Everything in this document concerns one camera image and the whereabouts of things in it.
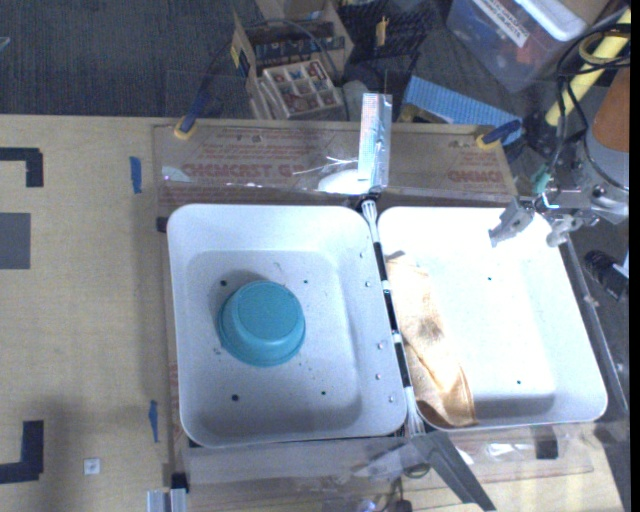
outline blue bowl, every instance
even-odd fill
[[[284,286],[254,281],[236,290],[218,311],[222,346],[253,366],[275,366],[295,356],[305,335],[300,302]]]

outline small white square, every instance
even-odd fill
[[[84,459],[84,474],[97,475],[100,473],[100,459]]]

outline gray metal leg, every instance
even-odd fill
[[[484,511],[496,510],[445,432],[415,436],[411,442],[462,503],[476,503]]]

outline white tray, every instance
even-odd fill
[[[387,435],[406,416],[368,226],[331,206],[188,205],[167,227],[180,417],[196,443],[230,446]],[[268,279],[300,301],[307,334],[275,367],[240,362],[214,319]]]
[[[378,222],[386,255],[431,276],[473,393],[473,429],[589,422],[607,393],[557,248],[540,216],[492,248],[502,210],[397,207]]]

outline gray floor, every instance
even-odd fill
[[[429,31],[415,75],[518,116],[553,103],[550,81],[508,93],[447,29],[451,1],[427,2]],[[231,6],[246,23],[261,19],[252,0],[2,2],[0,37],[9,36],[11,42],[0,53],[0,113],[180,116],[212,55],[231,38]],[[247,106],[235,93],[237,77],[226,52],[210,72],[217,76],[225,115],[247,117]],[[595,94],[591,99],[596,107],[598,98]],[[587,110],[589,101],[585,98]],[[534,160],[525,152],[514,164],[514,173],[527,172]],[[601,222],[573,236],[580,258],[589,250],[602,249],[618,261],[625,256],[628,239],[628,221],[619,226]],[[599,303],[599,319],[617,366],[610,380],[622,383],[628,401],[628,301],[616,302],[591,280],[588,286]],[[610,401],[601,425],[621,496],[630,510],[629,421],[620,401]]]

